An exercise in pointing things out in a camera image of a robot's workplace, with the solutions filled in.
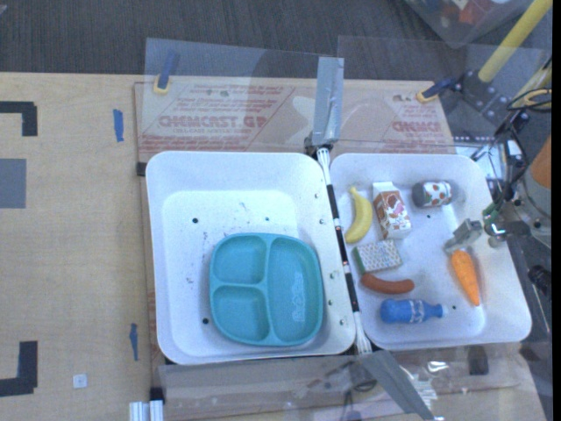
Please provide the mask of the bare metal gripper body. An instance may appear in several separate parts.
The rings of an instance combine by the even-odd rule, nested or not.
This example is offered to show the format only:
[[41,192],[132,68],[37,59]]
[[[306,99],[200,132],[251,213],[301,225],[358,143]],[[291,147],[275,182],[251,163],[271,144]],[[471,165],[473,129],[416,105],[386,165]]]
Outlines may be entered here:
[[531,234],[530,227],[523,221],[508,221],[505,218],[485,218],[483,226],[486,234],[495,239],[506,239],[507,237],[528,237]]

